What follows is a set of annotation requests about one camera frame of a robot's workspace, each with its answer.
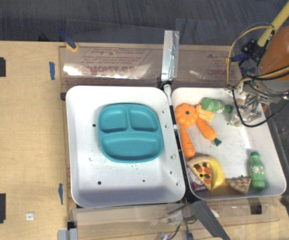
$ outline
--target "teal divided plate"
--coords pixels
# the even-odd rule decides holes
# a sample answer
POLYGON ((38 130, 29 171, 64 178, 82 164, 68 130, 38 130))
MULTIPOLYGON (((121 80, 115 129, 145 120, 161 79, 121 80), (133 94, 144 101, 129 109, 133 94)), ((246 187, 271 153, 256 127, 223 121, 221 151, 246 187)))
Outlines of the teal divided plate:
POLYGON ((102 153, 118 163, 142 163, 157 158, 164 139, 156 113, 134 103, 106 106, 97 123, 102 153))

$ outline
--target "yellow stick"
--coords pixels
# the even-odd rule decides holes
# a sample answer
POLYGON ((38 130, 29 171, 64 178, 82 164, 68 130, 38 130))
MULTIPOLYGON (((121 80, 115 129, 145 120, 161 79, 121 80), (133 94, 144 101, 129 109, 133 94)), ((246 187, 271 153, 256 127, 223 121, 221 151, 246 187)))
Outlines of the yellow stick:
MULTIPOLYGON (((281 9, 279 14, 275 17, 275 19, 272 21, 272 25, 278 30, 281 25, 286 21, 286 19, 289 17, 289 1, 285 4, 285 6, 281 9)), ((257 44, 260 47, 264 47, 265 43, 268 39, 268 37, 271 34, 271 29, 267 29, 262 36, 258 39, 257 44)))

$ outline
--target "toy carrot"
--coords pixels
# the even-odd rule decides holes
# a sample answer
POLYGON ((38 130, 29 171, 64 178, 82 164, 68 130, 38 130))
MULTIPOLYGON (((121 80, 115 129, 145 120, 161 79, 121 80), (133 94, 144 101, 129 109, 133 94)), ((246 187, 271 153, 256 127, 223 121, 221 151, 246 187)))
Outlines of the toy carrot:
POLYGON ((209 124, 203 121, 200 117, 198 117, 195 122, 201 133, 207 140, 214 141, 216 146, 219 146, 222 143, 219 139, 216 138, 217 134, 209 124))
POLYGON ((183 154, 186 158, 192 158, 195 156, 196 151, 186 128, 195 124, 198 113, 194 106, 188 104, 178 106, 174 113, 176 122, 180 125, 180 140, 183 154))
POLYGON ((193 158, 195 156, 195 147, 191 142, 191 139, 186 131, 184 125, 180 126, 180 134, 181 134, 181 146, 183 150, 183 154, 186 158, 193 158))

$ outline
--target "toy pizza slice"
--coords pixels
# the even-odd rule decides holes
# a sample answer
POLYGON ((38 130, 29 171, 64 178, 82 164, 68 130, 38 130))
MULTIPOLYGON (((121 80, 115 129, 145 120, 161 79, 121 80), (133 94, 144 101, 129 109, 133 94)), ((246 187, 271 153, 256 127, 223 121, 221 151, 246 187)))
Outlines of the toy pizza slice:
POLYGON ((224 173, 219 162, 210 155, 194 157, 187 165, 209 191, 213 191, 224 181, 224 173))
POLYGON ((251 178, 237 178, 227 179, 226 181, 230 187, 241 194, 247 195, 251 183, 251 178))

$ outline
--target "green toy bottle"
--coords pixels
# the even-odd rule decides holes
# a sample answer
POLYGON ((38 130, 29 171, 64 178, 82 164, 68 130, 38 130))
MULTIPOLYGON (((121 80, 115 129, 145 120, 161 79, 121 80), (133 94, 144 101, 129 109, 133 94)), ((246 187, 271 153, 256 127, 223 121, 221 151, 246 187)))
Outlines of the green toy bottle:
POLYGON ((212 111, 214 113, 231 113, 233 107, 225 105, 221 100, 204 98, 201 106, 206 111, 212 111))
POLYGON ((254 190, 263 190, 266 187, 264 180, 264 166, 260 161, 258 152, 250 154, 249 175, 251 177, 251 188, 254 190))

